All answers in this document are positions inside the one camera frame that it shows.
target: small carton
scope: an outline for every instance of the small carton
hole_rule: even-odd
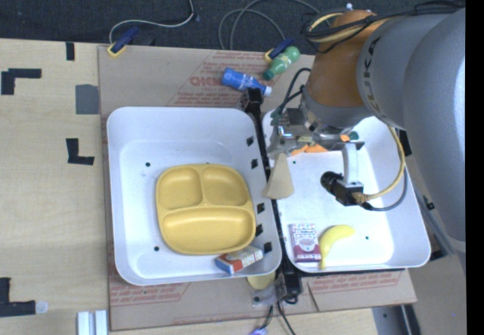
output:
[[[215,259],[218,268],[233,274],[262,259],[262,249],[249,245],[232,253],[222,254]]]
[[[294,223],[290,225],[295,262],[321,261],[321,249],[313,223]]]

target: blue bottle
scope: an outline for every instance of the blue bottle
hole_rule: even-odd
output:
[[[236,88],[241,92],[247,88],[259,88],[264,96],[269,96],[272,90],[270,86],[261,84],[255,77],[236,72],[230,67],[225,69],[224,76],[222,77],[222,84]]]

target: yellow banana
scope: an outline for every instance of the yellow banana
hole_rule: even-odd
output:
[[[321,262],[319,268],[326,268],[326,257],[335,242],[343,238],[351,237],[355,229],[349,225],[335,225],[327,229],[319,238],[319,247],[321,249]]]

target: wooden table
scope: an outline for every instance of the wooden table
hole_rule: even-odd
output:
[[[98,85],[96,44],[0,40],[0,70],[42,69],[0,95],[0,278],[10,301],[46,301],[45,314],[0,318],[1,334],[76,333],[76,313],[108,310],[101,118],[77,115],[75,87]],[[94,164],[69,164],[66,139]],[[296,333],[374,335],[371,309],[291,315]],[[191,324],[128,334],[249,334],[259,319]],[[274,318],[270,334],[289,333]]]

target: green bottle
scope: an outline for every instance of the green bottle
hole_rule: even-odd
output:
[[[301,53],[295,46],[287,46],[286,50],[280,53],[271,62],[271,67],[267,69],[263,76],[266,81],[270,81],[276,74],[281,74],[289,69],[290,65],[299,60]]]

